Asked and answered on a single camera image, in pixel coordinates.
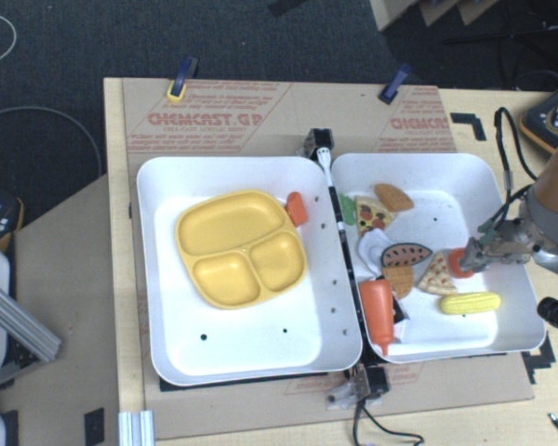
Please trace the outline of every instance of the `red object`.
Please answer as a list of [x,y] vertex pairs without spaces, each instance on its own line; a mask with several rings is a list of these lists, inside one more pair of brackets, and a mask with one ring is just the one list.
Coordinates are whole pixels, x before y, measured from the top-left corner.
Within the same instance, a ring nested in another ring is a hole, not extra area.
[[380,346],[383,357],[386,357],[389,344],[394,341],[391,282],[387,279],[362,282],[360,296],[370,340]]
[[296,228],[308,221],[308,214],[306,213],[306,208],[304,207],[304,202],[301,200],[299,192],[292,191],[287,195],[286,210]]
[[455,278],[470,278],[473,275],[472,270],[469,270],[467,272],[461,270],[459,261],[463,257],[465,257],[464,248],[454,249],[448,254],[448,267],[450,268],[450,273]]

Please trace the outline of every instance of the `cardboard sheet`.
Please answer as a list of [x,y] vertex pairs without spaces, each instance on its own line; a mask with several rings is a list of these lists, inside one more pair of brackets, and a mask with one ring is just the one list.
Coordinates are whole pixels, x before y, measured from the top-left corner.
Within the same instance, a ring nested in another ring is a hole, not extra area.
[[[391,105],[380,85],[188,82],[180,104],[166,79],[124,79],[128,177],[147,408],[158,439],[350,419],[328,410],[343,373],[216,387],[162,389],[153,368],[136,175],[162,155],[295,155],[312,128],[330,128],[334,157],[347,152],[454,152],[434,86],[404,85]],[[533,397],[520,353],[386,366],[392,390],[376,414],[408,413]]]

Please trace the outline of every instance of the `blue clamp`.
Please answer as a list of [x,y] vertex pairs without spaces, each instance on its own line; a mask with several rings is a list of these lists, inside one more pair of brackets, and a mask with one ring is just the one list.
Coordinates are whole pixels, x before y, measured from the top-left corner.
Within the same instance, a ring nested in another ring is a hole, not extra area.
[[411,67],[403,63],[397,70],[397,74],[394,75],[392,81],[384,86],[382,92],[379,94],[379,99],[382,102],[391,104],[394,97],[397,95],[397,89],[403,84],[407,76],[411,73]]
[[198,66],[198,59],[192,56],[186,57],[186,59],[179,66],[178,76],[176,80],[172,81],[167,89],[167,99],[174,104],[178,104],[184,94],[186,93],[186,80],[192,78],[196,73],[196,67]]

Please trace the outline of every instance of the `table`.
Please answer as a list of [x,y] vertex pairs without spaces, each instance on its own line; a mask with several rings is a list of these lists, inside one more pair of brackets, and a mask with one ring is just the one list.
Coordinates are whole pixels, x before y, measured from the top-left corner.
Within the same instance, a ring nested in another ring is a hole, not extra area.
[[[133,258],[132,227],[128,218],[130,193],[126,158],[125,108],[122,80],[107,78],[104,81],[106,138],[108,147],[108,179],[110,217],[112,227],[113,293],[115,306],[115,336],[118,373],[118,400],[121,412],[138,412],[145,409],[142,384],[142,366],[137,316],[136,279]],[[499,187],[503,187],[500,162],[494,137],[493,114],[504,105],[518,117],[548,95],[545,93],[520,93],[511,91],[440,90],[445,110],[474,113],[484,124],[486,141],[476,142],[467,125],[455,125],[451,130],[459,152],[474,153],[484,159],[494,170]],[[507,132],[508,144],[512,144]],[[538,148],[524,144],[525,158],[532,170],[538,173],[547,157]],[[516,187],[529,182],[514,150],[507,150]],[[558,298],[558,277],[530,263],[529,276],[538,296]],[[534,385],[535,398],[513,404],[494,404],[471,408],[458,408],[440,412],[399,414],[381,417],[382,423],[396,431],[413,431],[421,434],[427,444],[482,444],[506,445],[510,443],[558,444],[558,431],[551,424],[547,413],[558,416],[558,331],[550,328],[550,340],[556,363],[549,370],[538,370]],[[207,444],[350,444],[351,421],[318,423],[209,436],[158,441],[158,444],[207,445]],[[368,421],[360,426],[360,436],[380,444],[388,444],[392,437],[384,437]]]

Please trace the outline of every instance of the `black floor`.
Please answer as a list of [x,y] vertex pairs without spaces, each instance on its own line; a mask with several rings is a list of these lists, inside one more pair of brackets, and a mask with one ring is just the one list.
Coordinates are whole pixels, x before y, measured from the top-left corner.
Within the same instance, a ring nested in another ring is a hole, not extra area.
[[[83,130],[104,160],[103,78],[171,78],[186,54],[199,58],[202,79],[383,84],[404,62],[410,84],[558,87],[558,32],[547,30],[558,0],[501,0],[469,26],[454,8],[430,28],[413,6],[382,33],[368,0],[273,14],[280,1],[0,0],[18,36],[0,60],[0,111],[52,110],[0,114],[0,187],[21,197],[26,223],[97,176]],[[0,20],[0,54],[11,39]]]

